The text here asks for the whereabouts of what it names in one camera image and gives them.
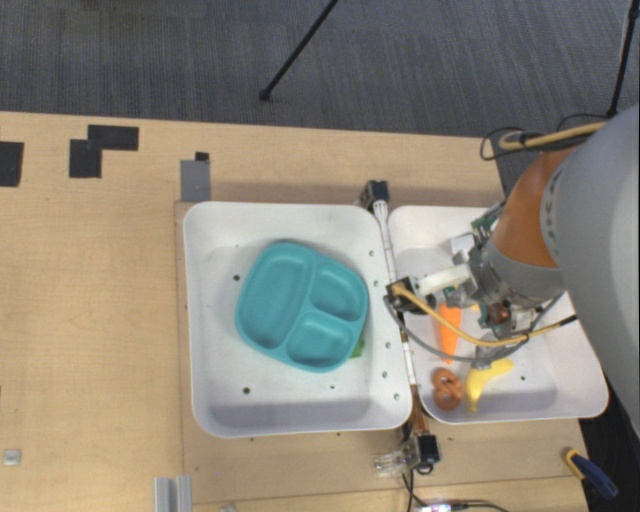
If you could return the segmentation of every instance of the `orange carrot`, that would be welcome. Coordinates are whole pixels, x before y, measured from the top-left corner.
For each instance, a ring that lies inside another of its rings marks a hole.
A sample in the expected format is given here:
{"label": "orange carrot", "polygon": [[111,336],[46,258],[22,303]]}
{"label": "orange carrot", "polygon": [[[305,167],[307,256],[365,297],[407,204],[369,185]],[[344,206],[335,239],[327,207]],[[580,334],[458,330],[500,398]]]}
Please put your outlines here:
{"label": "orange carrot", "polygon": [[[438,311],[440,315],[455,325],[458,329],[462,322],[462,310],[460,308],[449,308],[446,304],[440,306]],[[445,354],[454,355],[456,353],[456,346],[458,345],[458,335],[448,327],[442,324],[440,325],[440,342],[442,343],[442,351]],[[447,364],[451,364],[451,359],[446,359]]]}

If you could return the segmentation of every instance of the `teal plate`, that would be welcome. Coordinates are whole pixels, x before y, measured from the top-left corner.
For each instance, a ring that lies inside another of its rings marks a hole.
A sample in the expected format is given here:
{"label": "teal plate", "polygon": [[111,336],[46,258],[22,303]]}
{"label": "teal plate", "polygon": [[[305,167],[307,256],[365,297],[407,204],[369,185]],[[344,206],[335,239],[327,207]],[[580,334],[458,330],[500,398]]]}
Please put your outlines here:
{"label": "teal plate", "polygon": [[368,308],[358,274],[309,247],[281,242],[254,263],[235,323],[256,350],[303,370],[328,372],[353,352]]}

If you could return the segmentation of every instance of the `yellow cable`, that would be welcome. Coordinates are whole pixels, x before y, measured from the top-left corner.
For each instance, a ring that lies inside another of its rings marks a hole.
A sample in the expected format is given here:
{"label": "yellow cable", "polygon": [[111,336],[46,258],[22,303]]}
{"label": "yellow cable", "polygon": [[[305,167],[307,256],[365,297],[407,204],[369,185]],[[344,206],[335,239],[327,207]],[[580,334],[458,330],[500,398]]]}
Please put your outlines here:
{"label": "yellow cable", "polygon": [[445,318],[442,318],[442,316],[440,316],[432,307],[430,307],[423,300],[419,299],[413,293],[407,290],[404,287],[404,285],[400,283],[393,284],[391,286],[391,292],[393,293],[394,296],[404,297],[408,299],[413,304],[418,306],[422,311],[431,315],[438,322],[440,322],[447,328],[451,329],[462,339],[467,340],[469,343],[473,343],[474,345],[480,345],[481,347],[504,347],[505,345],[513,345],[514,343],[527,341],[529,338],[533,338],[534,336],[540,336],[542,334],[546,334],[549,331],[553,331],[554,329],[557,329],[558,327],[562,327],[566,323],[565,320],[561,320],[560,322],[556,322],[555,324],[542,327],[541,329],[537,329],[533,332],[530,332],[529,334],[520,334],[519,336],[514,336],[513,338],[507,338],[500,341],[484,341],[484,340],[479,340],[478,338],[474,338],[470,334],[467,334],[466,332],[461,331],[451,322],[447,321]]}
{"label": "yellow cable", "polygon": [[514,135],[519,135],[521,132],[510,132],[506,135],[500,137],[498,141],[498,146],[501,149],[505,149],[508,151],[514,151],[518,149],[530,149],[536,148],[539,146],[544,146],[545,144],[550,144],[552,142],[559,142],[567,139],[572,139],[574,137],[579,137],[581,135],[589,135],[590,133],[598,131],[602,128],[606,122],[600,123],[591,123],[585,124],[583,126],[578,126],[576,128],[571,128],[569,130],[564,130],[561,132],[550,133],[548,135],[541,135],[539,137],[534,137],[533,139],[529,139],[524,144],[520,141],[508,141],[507,139],[513,137]]}

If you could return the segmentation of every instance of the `black tape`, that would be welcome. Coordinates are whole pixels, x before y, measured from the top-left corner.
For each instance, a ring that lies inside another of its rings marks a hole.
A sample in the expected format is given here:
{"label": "black tape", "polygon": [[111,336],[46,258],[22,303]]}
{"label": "black tape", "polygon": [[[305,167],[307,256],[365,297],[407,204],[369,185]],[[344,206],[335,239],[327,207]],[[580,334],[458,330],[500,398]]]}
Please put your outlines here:
{"label": "black tape", "polygon": [[17,187],[22,177],[22,142],[0,142],[0,187]]}
{"label": "black tape", "polygon": [[102,144],[102,149],[138,151],[139,128],[136,126],[89,125],[89,140]]}
{"label": "black tape", "polygon": [[69,147],[69,177],[102,177],[102,146],[100,142],[95,140],[71,140]]}

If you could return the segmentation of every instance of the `blue handle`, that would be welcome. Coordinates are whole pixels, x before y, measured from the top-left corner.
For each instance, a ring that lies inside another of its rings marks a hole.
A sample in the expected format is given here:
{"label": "blue handle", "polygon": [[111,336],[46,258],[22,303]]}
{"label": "blue handle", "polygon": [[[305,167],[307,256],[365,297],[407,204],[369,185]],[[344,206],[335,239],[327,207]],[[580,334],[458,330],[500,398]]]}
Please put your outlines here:
{"label": "blue handle", "polygon": [[619,494],[620,491],[616,487],[616,484],[593,462],[580,455],[574,455],[571,457],[571,461],[582,472],[585,478],[596,486],[605,500],[611,501]]}

